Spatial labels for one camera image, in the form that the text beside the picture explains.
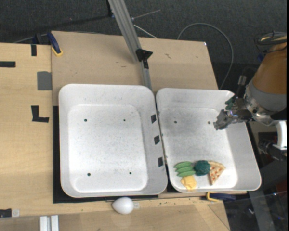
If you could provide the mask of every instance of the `white plastic part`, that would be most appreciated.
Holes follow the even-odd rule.
[[[58,215],[53,216],[42,216],[39,218],[39,230],[40,231],[59,231],[59,217]]]
[[[12,210],[12,218],[16,218],[20,216],[20,212],[18,209],[13,209]]]
[[[234,94],[227,90],[165,88],[156,100],[169,178],[182,193],[212,191],[253,191],[260,187],[261,176],[245,123],[215,130],[213,122],[224,102]],[[195,190],[181,184],[174,165],[199,160],[217,161],[226,169],[214,185],[208,175],[196,176]]]
[[[59,121],[61,185],[66,194],[131,196],[165,190],[167,173],[149,88],[66,85],[59,92]]]
[[[139,209],[139,208],[140,208],[140,203],[134,202],[134,209]]]
[[[287,149],[287,122],[286,121],[277,121],[275,123],[277,129],[277,145],[276,147],[280,150]]]

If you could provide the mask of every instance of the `wooden board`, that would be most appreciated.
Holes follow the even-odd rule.
[[[143,200],[129,215],[113,210],[59,215],[59,229],[89,230],[196,230],[228,231],[229,223],[223,203],[192,199]],[[0,219],[0,231],[39,230],[39,218]]]
[[[53,31],[61,57],[53,54],[53,104],[70,83],[142,85],[140,63],[132,61],[123,36]],[[149,71],[153,92],[161,88],[217,89],[204,42],[139,38],[152,51]]]
[[[52,58],[47,45],[38,45],[37,56],[31,56],[30,45],[0,43],[0,61],[16,62],[16,68],[0,68],[0,209],[18,209],[21,217],[113,212],[105,201],[53,204],[52,91],[38,90],[37,85],[37,72],[51,72]],[[39,106],[40,116],[50,118],[48,123],[32,121],[32,105]],[[195,205],[208,223],[215,215],[210,202],[198,197],[169,197],[137,201],[141,208]]]

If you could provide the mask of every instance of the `metal rod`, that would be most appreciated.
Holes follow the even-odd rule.
[[[112,13],[115,15],[115,19],[130,50],[133,60],[139,62],[136,51],[141,49],[141,45],[124,0],[108,0],[108,2]],[[152,89],[149,70],[144,68],[143,62],[141,62],[140,67],[142,71],[143,85]]]

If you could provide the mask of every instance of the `egg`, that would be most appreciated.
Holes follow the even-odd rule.
[[[133,211],[134,203],[132,199],[128,197],[121,197],[112,203],[112,207],[118,213],[126,215]]]

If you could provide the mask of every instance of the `black cable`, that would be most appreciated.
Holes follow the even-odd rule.
[[[85,31],[75,31],[75,33],[91,33],[91,34],[99,34],[99,33],[96,33],[96,32],[85,32]],[[41,34],[41,36],[42,36],[42,37],[47,36],[47,33],[45,33],[45,34]],[[27,40],[32,40],[32,39],[34,39],[34,37],[24,38],[24,39],[21,39],[21,40],[18,40],[18,41],[13,42],[13,44],[17,44],[17,43],[25,42],[25,41],[27,41]]]
[[[223,37],[227,40],[227,42],[228,42],[228,44],[229,44],[229,46],[230,46],[230,50],[231,50],[231,62],[230,62],[229,68],[228,68],[228,72],[227,72],[225,78],[223,79],[223,82],[222,82],[221,86],[219,87],[219,89],[222,89],[224,83],[226,82],[226,79],[227,79],[228,76],[229,76],[230,70],[231,70],[232,65],[233,65],[234,51],[233,51],[232,44],[231,44],[229,38],[226,36],[225,33],[223,33],[223,32],[222,32],[220,29],[218,29],[217,27],[215,27],[215,26],[213,26],[213,25],[210,25],[210,24],[207,24],[207,23],[192,23],[192,24],[188,25],[187,27],[185,27],[185,28],[180,32],[180,34],[179,34],[177,40],[180,39],[181,34],[182,34],[184,31],[186,31],[188,28],[190,28],[190,27],[192,27],[192,26],[197,26],[197,25],[201,25],[201,26],[209,26],[209,27],[211,27],[211,28],[217,30],[219,33],[221,33],[221,34],[223,35]]]
[[[268,51],[267,49],[261,50],[260,47],[268,48],[270,46],[282,44],[282,43],[286,43],[286,42],[287,42],[287,34],[284,32],[272,31],[271,33],[258,34],[254,37],[254,43],[255,43],[257,49],[259,51],[261,51],[262,53],[265,53],[265,54],[275,52],[275,51],[283,51],[287,48],[287,46],[285,46],[282,49],[272,50],[272,51]]]

